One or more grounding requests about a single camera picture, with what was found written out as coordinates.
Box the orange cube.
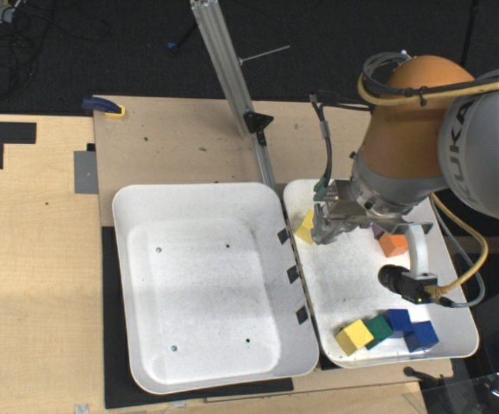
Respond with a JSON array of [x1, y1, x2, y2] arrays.
[[378, 232, 410, 259]]

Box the yellow cube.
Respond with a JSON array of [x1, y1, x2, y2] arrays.
[[294, 209, 318, 246], [334, 318, 376, 357]]

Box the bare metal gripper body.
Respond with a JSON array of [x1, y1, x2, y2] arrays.
[[322, 179, 415, 234]]

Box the white plastic tray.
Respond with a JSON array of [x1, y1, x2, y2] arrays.
[[111, 181, 321, 396], [282, 178, 480, 370]]

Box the green cube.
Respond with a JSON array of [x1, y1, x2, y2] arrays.
[[364, 314, 394, 351]]

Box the pale wood board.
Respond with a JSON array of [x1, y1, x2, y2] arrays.
[[92, 95, 458, 405]]

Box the blue cube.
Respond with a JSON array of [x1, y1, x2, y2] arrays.
[[382, 308, 414, 340], [403, 320, 440, 354]]

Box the black cylinder on white bracket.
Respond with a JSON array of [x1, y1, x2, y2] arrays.
[[377, 222, 440, 305]]

